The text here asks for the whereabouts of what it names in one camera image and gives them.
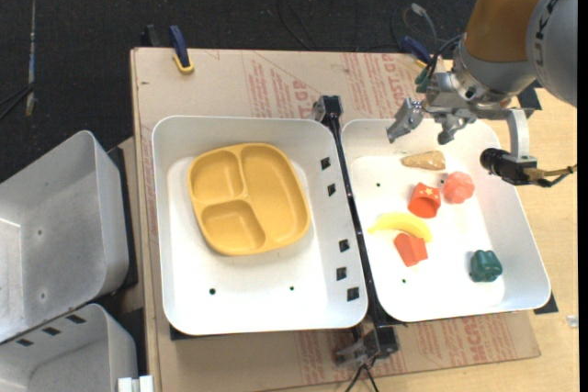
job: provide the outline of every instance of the wooden surface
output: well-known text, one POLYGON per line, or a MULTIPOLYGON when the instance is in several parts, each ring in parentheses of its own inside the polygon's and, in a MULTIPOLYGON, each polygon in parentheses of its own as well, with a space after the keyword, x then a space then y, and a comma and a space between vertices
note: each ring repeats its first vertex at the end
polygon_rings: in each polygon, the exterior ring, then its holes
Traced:
MULTIPOLYGON (((131 65, 131 76, 134 71, 131 65)), ((577 163, 577 111, 544 90, 538 90, 543 110, 529 120, 530 150, 538 158, 538 166, 555 170, 577 163)), ((138 97, 133 87, 135 129, 140 128, 138 97)), ((505 122, 489 122, 503 148, 509 149, 509 133, 505 122)), ((143 175, 140 140, 135 139, 137 175, 143 175)), ((485 364, 430 373, 395 375, 376 379, 380 392, 457 391, 577 391, 580 390, 579 329, 572 327, 568 316, 579 315, 578 305, 578 211, 577 175, 570 175, 552 188, 518 187, 529 224, 537 240, 552 285, 559 312, 535 315, 529 312, 541 355, 538 358, 485 364)), ((143 192, 139 192, 141 225, 147 225, 143 192)), ((151 266, 143 266, 145 293, 146 346, 148 367, 158 374, 159 351, 153 300, 151 266)), ((306 386, 289 391, 343 392, 348 383, 306 386)), ((354 392, 372 391, 368 380, 359 381, 354 392)))

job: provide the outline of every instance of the blue clamp handle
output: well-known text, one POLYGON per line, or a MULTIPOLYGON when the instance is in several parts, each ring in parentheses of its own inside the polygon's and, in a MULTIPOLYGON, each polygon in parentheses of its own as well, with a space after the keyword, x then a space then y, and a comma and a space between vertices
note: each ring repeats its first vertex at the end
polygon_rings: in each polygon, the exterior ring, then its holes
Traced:
POLYGON ((169 28, 169 38, 175 49, 174 61, 181 73, 191 73, 194 71, 194 64, 187 54, 187 45, 184 35, 177 25, 169 28))
POLYGON ((429 54, 427 48, 416 39, 412 39, 410 36, 405 36, 401 39, 401 50, 404 52, 410 52, 425 64, 428 64, 431 61, 431 54, 429 54))

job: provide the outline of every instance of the yellow plate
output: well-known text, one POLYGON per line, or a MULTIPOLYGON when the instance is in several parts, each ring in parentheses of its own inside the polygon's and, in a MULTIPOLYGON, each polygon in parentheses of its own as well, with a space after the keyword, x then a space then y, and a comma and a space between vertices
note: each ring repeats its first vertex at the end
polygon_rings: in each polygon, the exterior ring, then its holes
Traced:
POLYGON ((277 147, 237 144, 206 152, 187 173, 202 235, 225 255, 250 255, 300 240, 311 212, 296 171, 277 147))

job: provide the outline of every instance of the dark green bell pepper toy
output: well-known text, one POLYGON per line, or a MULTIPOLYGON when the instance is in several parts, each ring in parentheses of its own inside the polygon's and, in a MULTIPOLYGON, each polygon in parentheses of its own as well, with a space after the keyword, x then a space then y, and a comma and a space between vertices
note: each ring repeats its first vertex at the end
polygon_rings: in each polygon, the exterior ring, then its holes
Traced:
POLYGON ((476 283, 480 281, 495 281, 503 273, 503 266, 498 261, 496 253, 492 250, 485 252, 477 250, 469 261, 471 279, 476 283))

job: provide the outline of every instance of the black floor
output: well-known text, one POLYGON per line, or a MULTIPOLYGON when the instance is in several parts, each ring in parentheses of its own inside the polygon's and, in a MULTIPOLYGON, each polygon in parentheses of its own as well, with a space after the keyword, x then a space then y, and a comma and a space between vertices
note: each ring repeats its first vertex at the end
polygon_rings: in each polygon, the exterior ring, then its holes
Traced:
MULTIPOLYGON (((398 51, 466 27, 475 0, 35 0, 35 103, 0 105, 0 182, 81 129, 110 149, 132 135, 129 52, 154 24, 191 48, 398 51)), ((28 83, 33 0, 0 0, 0 102, 28 83)))

